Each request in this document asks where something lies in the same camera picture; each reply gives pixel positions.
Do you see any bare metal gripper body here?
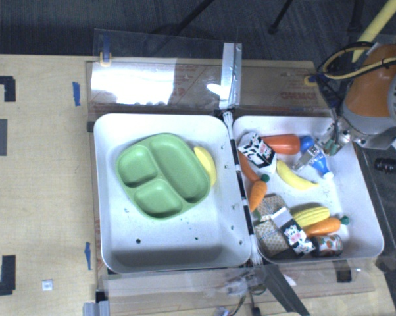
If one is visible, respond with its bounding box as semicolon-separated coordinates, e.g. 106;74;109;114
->
317;116;353;157

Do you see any blue and white bottle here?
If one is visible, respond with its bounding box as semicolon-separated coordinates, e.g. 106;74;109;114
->
299;135;335;180

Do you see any orange sausage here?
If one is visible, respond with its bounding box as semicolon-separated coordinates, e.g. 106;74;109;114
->
260;134;301;155

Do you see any cow print milk carton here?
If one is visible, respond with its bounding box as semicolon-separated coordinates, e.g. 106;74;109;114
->
237;132;278;178
270;206;317;256

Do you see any brown patterned packet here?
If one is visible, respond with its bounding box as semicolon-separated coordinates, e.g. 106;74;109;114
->
256;194;289;223
253;219;291;260

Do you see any yellow corn cob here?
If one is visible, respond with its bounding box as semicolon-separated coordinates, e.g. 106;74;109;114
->
292;205;332;228

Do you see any orange carrot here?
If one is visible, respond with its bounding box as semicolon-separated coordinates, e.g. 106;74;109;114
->
238;149;261;182
248;173;271;213
303;215;351;238

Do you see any white plastic tray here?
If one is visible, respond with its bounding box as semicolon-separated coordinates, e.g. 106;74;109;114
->
93;112;253;274
232;115;385;265

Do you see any small printed can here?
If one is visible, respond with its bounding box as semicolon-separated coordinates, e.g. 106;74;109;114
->
311;233;345;258

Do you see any green divided plate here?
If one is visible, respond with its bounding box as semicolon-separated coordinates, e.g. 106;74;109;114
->
114;132;212;221

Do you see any black cylinder on white bracket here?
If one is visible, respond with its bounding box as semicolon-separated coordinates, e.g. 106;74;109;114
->
373;136;396;176

